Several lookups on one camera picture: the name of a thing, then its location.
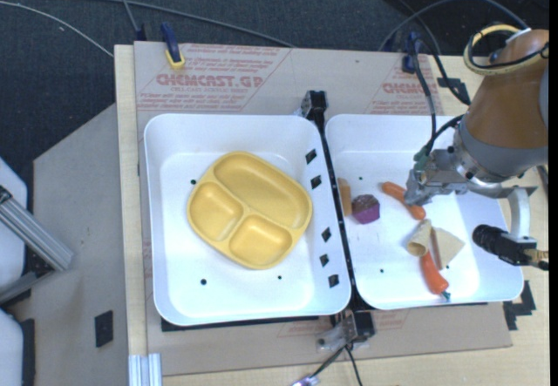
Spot white plastic tray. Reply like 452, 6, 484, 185
143, 112, 353, 327
324, 113, 525, 312

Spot black cylinder on white bracket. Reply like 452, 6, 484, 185
472, 183, 540, 267

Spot orange carrot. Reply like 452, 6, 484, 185
419, 249, 452, 301

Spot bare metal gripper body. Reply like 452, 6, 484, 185
413, 147, 503, 198

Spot orange sausage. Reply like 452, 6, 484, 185
381, 181, 426, 221

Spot black block with thin wires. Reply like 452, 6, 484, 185
330, 309, 377, 342
300, 90, 328, 120

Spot yellow divided plate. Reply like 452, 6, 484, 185
186, 151, 314, 271

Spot thin black rod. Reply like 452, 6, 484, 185
319, 113, 359, 312

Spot brown cardboard board red print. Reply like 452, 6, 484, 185
133, 41, 514, 376

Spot tan waffle cone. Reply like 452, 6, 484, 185
405, 218, 433, 257

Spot purple cupcake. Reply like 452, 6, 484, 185
350, 193, 381, 226

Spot beige pizza slice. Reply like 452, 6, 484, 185
430, 226, 466, 271

